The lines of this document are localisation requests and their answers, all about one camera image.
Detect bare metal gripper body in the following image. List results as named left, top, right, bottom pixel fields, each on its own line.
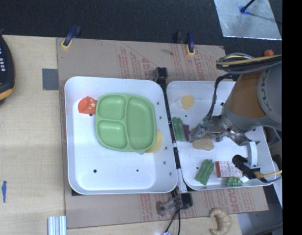
left=202, top=115, right=252, bottom=146

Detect tan bread slice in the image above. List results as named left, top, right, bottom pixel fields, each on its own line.
left=192, top=135, right=214, bottom=152

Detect green asparagus bundle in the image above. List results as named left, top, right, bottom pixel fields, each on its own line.
left=171, top=117, right=186, bottom=142
left=194, top=159, right=215, bottom=186

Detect white plastic tray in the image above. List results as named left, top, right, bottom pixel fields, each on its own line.
left=64, top=76, right=179, bottom=196
left=165, top=80, right=277, bottom=191

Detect thin black and white rod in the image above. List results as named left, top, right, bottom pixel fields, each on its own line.
left=159, top=76, right=188, bottom=193

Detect yellow round biscuit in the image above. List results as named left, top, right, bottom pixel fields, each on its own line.
left=181, top=94, right=195, bottom=111
left=144, top=129, right=163, bottom=154

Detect orange and white carton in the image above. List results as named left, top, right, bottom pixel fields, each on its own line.
left=214, top=161, right=244, bottom=179

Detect green grapes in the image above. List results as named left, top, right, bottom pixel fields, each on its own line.
left=224, top=176, right=244, bottom=188

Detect green divided plate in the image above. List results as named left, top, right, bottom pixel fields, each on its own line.
left=94, top=93, right=157, bottom=153

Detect tan croissant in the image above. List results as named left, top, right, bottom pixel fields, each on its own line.
left=209, top=207, right=232, bottom=235

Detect red can with yellow star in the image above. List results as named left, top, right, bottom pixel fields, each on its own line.
left=77, top=95, right=98, bottom=115

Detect brown cardboard board red print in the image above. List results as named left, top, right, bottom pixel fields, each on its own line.
left=56, top=37, right=270, bottom=229

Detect black cylinder on white bracket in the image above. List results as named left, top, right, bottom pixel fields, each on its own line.
left=232, top=141, right=262, bottom=180

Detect black block with thin wires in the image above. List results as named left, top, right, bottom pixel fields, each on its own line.
left=175, top=191, right=193, bottom=210
left=152, top=67, right=169, bottom=83

